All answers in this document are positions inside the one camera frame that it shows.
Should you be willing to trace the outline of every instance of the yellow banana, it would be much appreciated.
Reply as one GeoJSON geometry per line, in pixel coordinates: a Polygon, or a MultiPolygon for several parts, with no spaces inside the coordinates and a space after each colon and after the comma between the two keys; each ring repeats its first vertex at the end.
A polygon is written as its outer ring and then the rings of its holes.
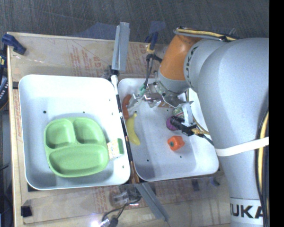
{"type": "Polygon", "coordinates": [[[134,131],[134,119],[137,117],[137,114],[134,113],[132,117],[130,117],[128,120],[126,120],[125,125],[127,128],[128,138],[129,141],[135,145],[140,145],[140,140],[138,136],[136,135],[136,132],[134,131]]]}

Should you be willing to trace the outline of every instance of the clamp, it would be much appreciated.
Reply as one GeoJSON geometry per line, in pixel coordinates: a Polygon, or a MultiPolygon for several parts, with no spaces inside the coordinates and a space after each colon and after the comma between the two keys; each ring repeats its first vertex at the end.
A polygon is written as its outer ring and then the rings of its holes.
{"type": "Polygon", "coordinates": [[[2,83],[2,76],[4,72],[4,68],[7,68],[7,47],[13,46],[13,51],[23,55],[25,51],[27,50],[25,47],[23,47],[18,40],[15,39],[14,36],[5,34],[2,37],[3,42],[3,49],[0,49],[0,85],[2,83]]]}

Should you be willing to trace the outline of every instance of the robotic arm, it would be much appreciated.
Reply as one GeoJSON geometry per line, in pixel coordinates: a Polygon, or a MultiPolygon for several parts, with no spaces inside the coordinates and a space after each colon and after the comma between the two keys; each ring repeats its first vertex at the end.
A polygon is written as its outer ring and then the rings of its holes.
{"type": "Polygon", "coordinates": [[[193,89],[230,191],[232,227],[269,226],[268,38],[175,30],[147,97],[177,108],[193,89]],[[250,144],[256,145],[250,150],[250,144]]]}

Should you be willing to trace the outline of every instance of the purple object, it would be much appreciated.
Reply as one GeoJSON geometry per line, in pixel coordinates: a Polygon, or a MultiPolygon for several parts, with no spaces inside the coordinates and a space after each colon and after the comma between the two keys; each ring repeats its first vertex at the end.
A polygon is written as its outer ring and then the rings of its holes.
{"type": "Polygon", "coordinates": [[[166,120],[166,127],[171,130],[171,131],[176,131],[177,128],[175,126],[173,126],[171,123],[170,123],[170,119],[171,117],[169,117],[167,120],[166,120]]]}

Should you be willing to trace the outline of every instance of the white tray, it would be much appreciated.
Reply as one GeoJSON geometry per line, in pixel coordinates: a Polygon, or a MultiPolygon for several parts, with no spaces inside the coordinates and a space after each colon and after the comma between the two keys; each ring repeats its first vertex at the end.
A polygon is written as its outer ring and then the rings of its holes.
{"type": "MultiPolygon", "coordinates": [[[[118,85],[121,101],[127,94],[135,93],[145,79],[123,79],[118,85]]],[[[193,98],[193,113],[204,122],[198,98],[193,98]]],[[[205,139],[196,135],[186,136],[180,131],[170,131],[166,120],[172,115],[171,108],[150,108],[142,102],[135,109],[137,117],[134,129],[140,139],[139,146],[130,143],[133,162],[140,178],[145,181],[159,181],[213,174],[218,170],[219,162],[214,147],[205,139]],[[167,140],[173,135],[181,135],[185,146],[172,151],[167,140]]]]}
{"type": "Polygon", "coordinates": [[[124,184],[130,176],[120,114],[113,85],[101,78],[27,75],[20,80],[25,175],[38,190],[124,184]],[[124,155],[110,160],[100,173],[74,178],[55,175],[47,163],[44,129],[55,119],[89,117],[102,128],[106,141],[123,140],[124,155]]]}

